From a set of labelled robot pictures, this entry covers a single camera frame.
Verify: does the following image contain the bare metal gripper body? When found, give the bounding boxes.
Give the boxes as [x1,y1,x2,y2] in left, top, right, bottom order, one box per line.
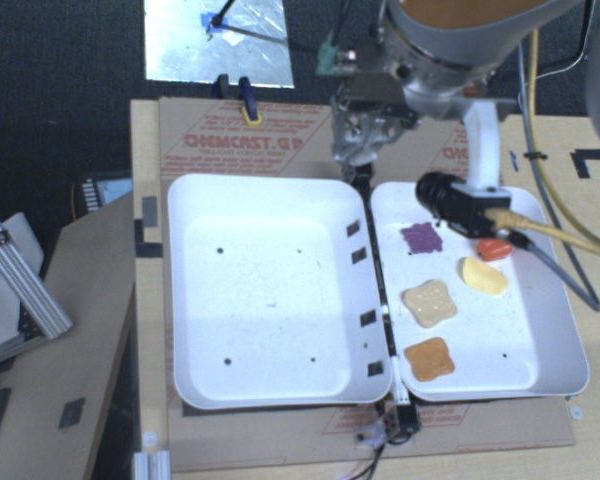
[338,22,487,128]

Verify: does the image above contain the brown cardboard board red print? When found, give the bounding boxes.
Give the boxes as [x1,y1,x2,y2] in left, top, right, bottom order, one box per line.
[157,96,579,472]

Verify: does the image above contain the purple grapes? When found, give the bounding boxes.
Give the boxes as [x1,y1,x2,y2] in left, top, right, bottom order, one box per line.
[399,221,444,256]

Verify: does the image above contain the thin black and white rod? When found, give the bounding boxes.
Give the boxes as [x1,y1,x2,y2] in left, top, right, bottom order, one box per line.
[357,182,407,405]

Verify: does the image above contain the red sausage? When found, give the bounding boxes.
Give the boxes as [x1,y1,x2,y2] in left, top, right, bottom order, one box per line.
[476,237,514,263]

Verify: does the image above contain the beige bread slice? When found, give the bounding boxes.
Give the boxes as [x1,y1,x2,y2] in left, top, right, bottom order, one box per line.
[401,278,458,330]

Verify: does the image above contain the yellow potato chip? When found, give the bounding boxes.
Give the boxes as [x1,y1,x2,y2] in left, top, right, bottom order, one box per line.
[457,256,509,298]

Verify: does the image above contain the white plastic tray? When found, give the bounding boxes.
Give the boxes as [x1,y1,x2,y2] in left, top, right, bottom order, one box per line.
[369,181,592,403]
[166,172,395,412]

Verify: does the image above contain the orange-brown bread slice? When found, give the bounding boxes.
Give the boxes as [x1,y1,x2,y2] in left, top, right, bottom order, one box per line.
[403,336,456,383]

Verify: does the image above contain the black cylinder on white bracket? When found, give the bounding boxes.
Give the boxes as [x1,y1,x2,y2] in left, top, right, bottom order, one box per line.
[414,98,514,240]

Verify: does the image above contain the black block with thin wires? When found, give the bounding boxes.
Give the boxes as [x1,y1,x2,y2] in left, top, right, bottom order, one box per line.
[383,401,422,445]

